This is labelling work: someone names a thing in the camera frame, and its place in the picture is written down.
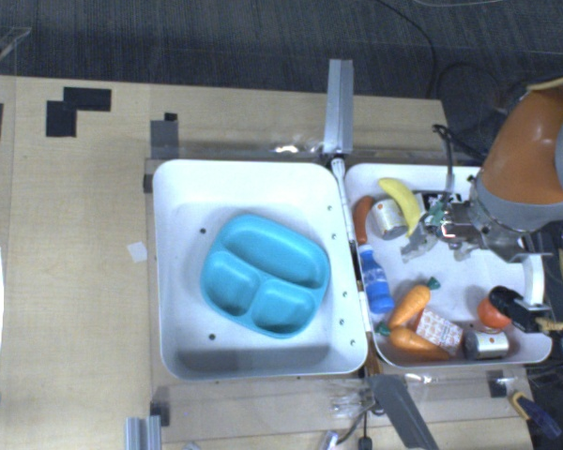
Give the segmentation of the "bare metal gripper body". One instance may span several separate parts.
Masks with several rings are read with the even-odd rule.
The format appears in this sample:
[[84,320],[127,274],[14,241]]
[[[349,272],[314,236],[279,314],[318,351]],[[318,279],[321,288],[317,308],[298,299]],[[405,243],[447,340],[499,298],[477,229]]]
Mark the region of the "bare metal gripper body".
[[529,255],[523,237],[472,201],[449,203],[438,231],[438,238],[452,251],[461,244],[478,244],[479,250],[491,251],[506,263],[520,263]]

